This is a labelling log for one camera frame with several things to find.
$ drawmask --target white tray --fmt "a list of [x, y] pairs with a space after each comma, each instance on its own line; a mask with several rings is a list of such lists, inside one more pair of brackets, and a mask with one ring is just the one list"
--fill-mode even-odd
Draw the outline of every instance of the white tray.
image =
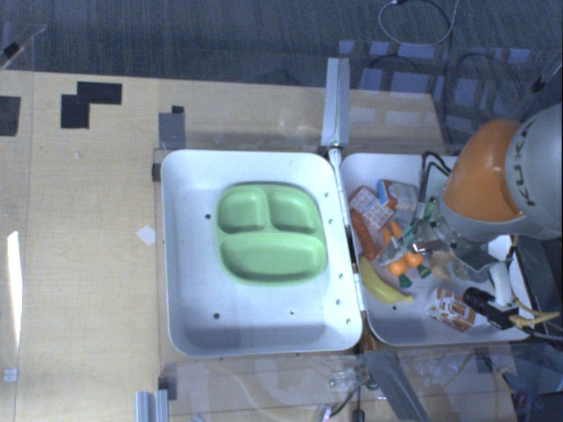
[[[221, 267], [215, 224], [223, 191], [241, 183], [297, 186], [318, 204], [327, 266], [313, 280], [252, 286]], [[362, 320], [332, 166], [308, 153], [180, 150], [162, 165], [169, 331], [184, 354], [339, 351]]]
[[[449, 165], [453, 165], [455, 158], [446, 158]], [[420, 156], [415, 155], [384, 155], [358, 153], [348, 156], [342, 163], [341, 174], [343, 185], [349, 196], [360, 186], [367, 186], [376, 190], [376, 182], [381, 178], [396, 180], [401, 183], [418, 185]], [[427, 196], [437, 195], [442, 189], [444, 179], [439, 172], [433, 171], [432, 182], [428, 185]], [[510, 246], [509, 236], [501, 236], [489, 244], [489, 253], [496, 258], [504, 258]], [[397, 286], [397, 279], [387, 270], [383, 270], [373, 261], [380, 277], [393, 286]], [[449, 326], [435, 321], [424, 313], [428, 294], [437, 286], [446, 287], [456, 295], [462, 295], [469, 286], [478, 287], [493, 294], [492, 285], [487, 281], [477, 284], [462, 281], [455, 276], [449, 280], [438, 281], [433, 276], [421, 279], [414, 269], [410, 269], [407, 276], [413, 282], [405, 290], [413, 295], [413, 302], [400, 302], [387, 305], [380, 302], [368, 291], [365, 291], [365, 302], [369, 313], [371, 330], [378, 338], [392, 346], [428, 346], [471, 344], [481, 342], [512, 341], [527, 338], [523, 331], [516, 328], [501, 331], [490, 325], [486, 319], [478, 315], [473, 327], [465, 332], [456, 331]], [[510, 267], [512, 287], [518, 298], [530, 306], [530, 298], [526, 292], [522, 272], [517, 261]]]

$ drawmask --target green plate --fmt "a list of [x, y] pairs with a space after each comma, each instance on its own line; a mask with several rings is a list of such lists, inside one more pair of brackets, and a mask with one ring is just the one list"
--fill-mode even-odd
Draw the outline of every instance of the green plate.
[[216, 240], [224, 269], [235, 280], [287, 286], [326, 268], [326, 240], [315, 201], [287, 185], [244, 184], [223, 193]]

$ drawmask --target wooden table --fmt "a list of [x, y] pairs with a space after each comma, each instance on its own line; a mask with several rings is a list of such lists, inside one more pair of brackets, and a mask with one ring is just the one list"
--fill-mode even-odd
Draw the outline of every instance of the wooden table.
[[[15, 215], [26, 241], [18, 380], [1, 388], [0, 412], [5, 420], [15, 412], [18, 422], [129, 421], [135, 392], [156, 390], [161, 373], [157, 249], [137, 235], [156, 227], [158, 114], [184, 106], [188, 147], [278, 149], [287, 141], [312, 149], [324, 90], [16, 71], [2, 78], [0, 94], [20, 96], [22, 113], [18, 136], [0, 137], [0, 180], [22, 205], [18, 192], [28, 187], [29, 194]], [[61, 95], [76, 94], [78, 81], [122, 84], [121, 105], [91, 105], [90, 129], [61, 129]], [[353, 142], [378, 151], [442, 147], [428, 96], [353, 91], [350, 105]], [[27, 176], [29, 186], [14, 184]], [[0, 303], [4, 314], [8, 303]], [[181, 355], [178, 361], [194, 375], [188, 408], [199, 408], [206, 421], [309, 421], [322, 403], [313, 382], [326, 386], [329, 358], [312, 355], [307, 369], [303, 358], [287, 357], [252, 360], [251, 367]], [[265, 377], [281, 393], [296, 384], [305, 392], [289, 402], [268, 392]], [[474, 392], [467, 398], [495, 402], [503, 420], [514, 420], [506, 393]], [[368, 414], [395, 420], [381, 394], [365, 394]], [[450, 410], [443, 399], [424, 403], [444, 416]], [[334, 420], [347, 420], [345, 414]]]

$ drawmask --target yellow banana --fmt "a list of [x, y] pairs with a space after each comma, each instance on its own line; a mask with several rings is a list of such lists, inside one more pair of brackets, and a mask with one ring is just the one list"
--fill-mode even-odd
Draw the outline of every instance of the yellow banana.
[[381, 280], [371, 263], [365, 257], [360, 258], [360, 275], [362, 276], [363, 286], [383, 303], [391, 305], [395, 302], [413, 301], [412, 295], [404, 295]]

